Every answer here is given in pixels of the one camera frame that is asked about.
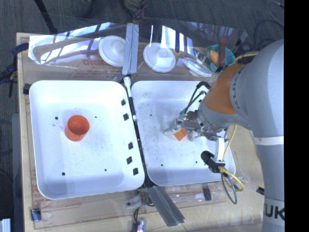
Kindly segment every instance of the black hole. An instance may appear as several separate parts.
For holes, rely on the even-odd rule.
[[[132,157],[129,157],[126,159],[127,164],[130,164],[132,162]]]
[[[138,174],[138,173],[139,173],[138,168],[133,169],[133,175],[136,175],[136,174]]]
[[[125,120],[129,119],[129,115],[128,114],[124,114],[124,119]]]

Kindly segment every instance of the gray carpet floor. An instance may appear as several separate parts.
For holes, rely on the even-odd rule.
[[[120,0],[96,0],[88,19],[75,18],[73,0],[43,0],[58,32],[102,22],[126,24],[131,18]],[[285,0],[146,0],[147,16],[228,26],[245,30],[252,50],[284,37]],[[0,72],[13,61],[16,33],[50,34],[34,0],[0,0]],[[13,113],[18,113],[17,85],[9,98],[10,83],[0,85],[0,219],[12,217]]]

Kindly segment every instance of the black pole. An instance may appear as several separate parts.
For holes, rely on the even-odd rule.
[[[35,3],[37,4],[37,6],[39,7],[39,10],[48,26],[49,31],[51,32],[51,34],[55,34],[58,33],[58,30],[54,27],[52,20],[49,17],[49,14],[47,12],[47,9],[43,3],[43,0],[34,0]]]

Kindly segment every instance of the shoe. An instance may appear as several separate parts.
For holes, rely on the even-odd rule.
[[[145,10],[148,5],[141,4],[136,9],[129,9],[125,6],[124,0],[121,0],[120,4],[124,11],[133,18],[133,21],[139,21],[145,18]]]
[[[90,14],[95,0],[74,0],[73,14],[75,17],[87,18]]]

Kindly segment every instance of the teal bowl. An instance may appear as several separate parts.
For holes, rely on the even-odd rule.
[[[210,59],[209,52],[211,50],[216,51],[219,54],[219,45],[218,44],[214,44],[214,45],[208,47],[207,57],[209,59]],[[228,49],[228,48],[225,48],[225,65],[226,66],[231,65],[232,63],[234,63],[235,59],[236,58],[235,58],[234,54],[231,52],[231,50]],[[216,72],[216,70],[217,70],[217,66],[215,66],[213,64],[213,62],[211,62],[211,64],[208,67],[210,68],[210,70],[212,72]]]

